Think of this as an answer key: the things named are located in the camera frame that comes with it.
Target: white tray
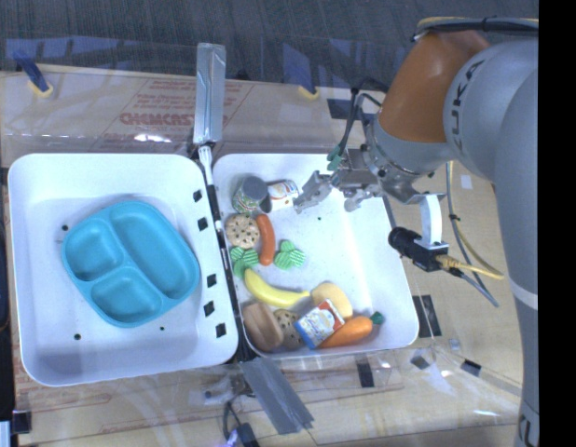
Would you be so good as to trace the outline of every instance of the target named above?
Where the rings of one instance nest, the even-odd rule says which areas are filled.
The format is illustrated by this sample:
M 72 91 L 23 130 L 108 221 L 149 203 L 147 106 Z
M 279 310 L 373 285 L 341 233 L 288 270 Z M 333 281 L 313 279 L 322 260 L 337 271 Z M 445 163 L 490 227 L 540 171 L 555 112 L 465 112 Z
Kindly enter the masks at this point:
M 234 355 L 236 322 L 194 162 L 171 155 L 32 154 L 13 163 L 8 193 L 21 358 L 35 381 L 69 386 L 211 366 Z M 65 225 L 122 200 L 159 209 L 195 252 L 201 272 L 186 300 L 136 328 L 105 322 L 61 259 Z
M 325 155 L 239 154 L 221 157 L 213 166 L 222 222 L 235 213 L 231 198 L 243 177 L 254 175 L 266 182 L 293 180 L 300 189 L 314 170 L 326 172 Z M 254 269 L 269 284 L 286 289 L 312 290 L 324 281 L 338 285 L 348 295 L 356 313 L 379 311 L 385 322 L 357 345 L 263 353 L 272 358 L 330 356 L 394 349 L 411 344 L 418 335 L 418 317 L 400 255 L 388 243 L 390 221 L 381 199 L 365 200 L 354 212 L 344 210 L 343 195 L 334 190 L 320 205 L 297 214 L 294 208 L 272 211 L 279 244 L 291 240 L 307 255 L 301 268 L 281 270 L 274 264 Z M 241 305 L 252 295 L 234 277 Z M 297 305 L 306 310 L 309 303 Z

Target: yellow banana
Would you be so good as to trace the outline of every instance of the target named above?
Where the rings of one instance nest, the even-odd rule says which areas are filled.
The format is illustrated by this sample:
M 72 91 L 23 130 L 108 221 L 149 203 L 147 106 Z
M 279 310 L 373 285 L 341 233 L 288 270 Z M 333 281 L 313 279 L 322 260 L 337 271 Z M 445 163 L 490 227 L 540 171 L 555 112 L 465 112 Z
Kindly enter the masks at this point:
M 287 291 L 274 288 L 268 285 L 251 268 L 244 270 L 244 284 L 257 300 L 278 308 L 289 308 L 298 300 L 310 296 L 308 291 Z

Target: toy carrot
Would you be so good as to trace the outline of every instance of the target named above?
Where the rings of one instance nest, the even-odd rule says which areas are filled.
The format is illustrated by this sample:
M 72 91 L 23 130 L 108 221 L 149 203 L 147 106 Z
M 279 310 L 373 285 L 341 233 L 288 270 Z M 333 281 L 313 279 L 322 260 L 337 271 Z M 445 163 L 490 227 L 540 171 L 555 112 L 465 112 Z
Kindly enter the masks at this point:
M 255 221 L 261 234 L 261 253 L 259 254 L 259 263 L 269 265 L 273 262 L 273 256 L 276 253 L 276 234 L 273 231 L 273 225 L 265 213 L 256 216 Z
M 351 318 L 318 347 L 336 347 L 356 343 L 371 334 L 373 326 L 381 324 L 383 320 L 383 315 L 378 311 L 371 317 L 358 316 Z

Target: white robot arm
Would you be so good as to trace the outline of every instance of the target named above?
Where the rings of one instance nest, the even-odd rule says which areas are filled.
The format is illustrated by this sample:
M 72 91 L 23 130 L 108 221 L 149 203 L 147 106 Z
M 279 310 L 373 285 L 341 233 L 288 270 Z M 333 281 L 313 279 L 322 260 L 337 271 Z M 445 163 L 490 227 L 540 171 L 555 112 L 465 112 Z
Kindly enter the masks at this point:
M 521 37 L 491 46 L 481 31 Z M 363 120 L 360 170 L 340 164 L 343 140 L 328 156 L 334 173 L 313 174 L 295 200 L 295 209 L 319 203 L 332 188 L 344 193 L 346 210 L 356 210 L 371 196 L 420 203 L 424 198 L 412 183 L 454 159 L 492 182 L 523 346 L 523 394 L 515 445 L 537 447 L 538 22 L 429 19 L 419 24 L 417 35 L 379 112 Z M 437 269 L 439 251 L 424 250 L 415 243 L 421 238 L 395 227 L 390 244 L 426 271 Z

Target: table surface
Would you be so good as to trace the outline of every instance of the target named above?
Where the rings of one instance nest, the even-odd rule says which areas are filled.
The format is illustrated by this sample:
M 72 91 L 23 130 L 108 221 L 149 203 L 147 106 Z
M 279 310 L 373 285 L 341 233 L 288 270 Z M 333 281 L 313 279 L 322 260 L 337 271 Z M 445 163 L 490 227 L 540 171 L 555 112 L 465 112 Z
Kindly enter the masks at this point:
M 155 48 L 162 57 L 164 53 L 170 56 L 182 49 L 194 50 Z M 145 75 L 149 66 L 140 63 L 146 60 L 149 59 L 140 55 L 138 63 L 126 64 L 125 69 L 116 71 L 132 70 L 134 73 L 128 75 Z M 179 71 L 173 72 L 174 76 L 161 77 L 174 79 L 178 74 L 180 79 L 190 81 L 193 75 L 189 66 L 177 66 Z M 53 75 L 64 71 L 59 67 L 42 68 Z M 86 70 L 74 64 L 65 70 L 69 71 Z M 293 83 L 227 80 L 228 118 L 225 142 L 220 147 L 227 152 L 250 152 L 259 143 L 259 149 L 271 145 L 286 152 L 298 149 L 329 152 L 345 126 L 345 120 L 330 109 L 348 102 L 349 89 L 339 84 L 322 87 L 311 98 Z M 377 91 L 368 92 L 378 99 L 382 97 Z M 98 117 L 101 103 L 103 99 L 96 98 L 93 103 L 77 107 L 75 117 L 85 119 L 86 123 L 91 121 Z M 10 119 L 4 115 L 12 111 L 12 104 L 15 102 L 3 102 L 0 106 L 4 166 L 22 154 L 17 152 L 17 144 L 12 143 L 20 134 L 11 131 Z M 365 108 L 369 113 L 377 110 L 370 102 Z M 36 129 L 39 134 L 44 128 L 40 125 Z M 101 141 L 105 129 L 96 131 L 96 141 Z M 362 142 L 362 131 L 355 127 L 349 146 L 358 147 Z M 101 149 L 93 145 L 88 150 Z M 176 152 L 179 147 L 170 150 Z M 432 178 L 419 181 L 417 189 L 445 192 L 445 168 Z M 505 273 L 490 183 L 455 164 L 451 194 L 465 236 L 485 260 Z M 6 192 L 5 203 L 8 203 Z M 417 206 L 403 206 L 394 201 L 391 209 L 399 225 L 420 231 Z M 443 239 L 450 243 L 450 254 L 461 259 L 446 217 Z M 514 298 L 508 282 L 483 278 L 500 303 L 496 308 L 464 280 L 441 272 L 425 273 L 406 259 L 403 264 L 411 294 L 426 310 L 420 311 L 427 318 L 421 320 L 418 339 L 402 349 L 369 355 L 367 361 L 375 379 L 371 387 L 361 387 L 354 359 L 317 366 L 282 363 L 286 377 L 315 420 L 312 428 L 279 435 L 258 400 L 240 395 L 233 400 L 234 409 L 242 423 L 252 425 L 262 446 L 375 446 L 387 442 L 393 446 L 510 445 L 523 368 Z M 12 265 L 9 269 L 12 276 Z M 12 285 L 12 319 L 17 319 Z M 236 365 L 50 388 L 26 375 L 18 352 L 17 326 L 12 324 L 17 409 L 33 413 L 33 429 L 20 435 L 21 445 L 224 445 L 224 402 L 228 400 L 228 383 L 237 372 Z M 205 391 L 213 394 L 206 399 Z

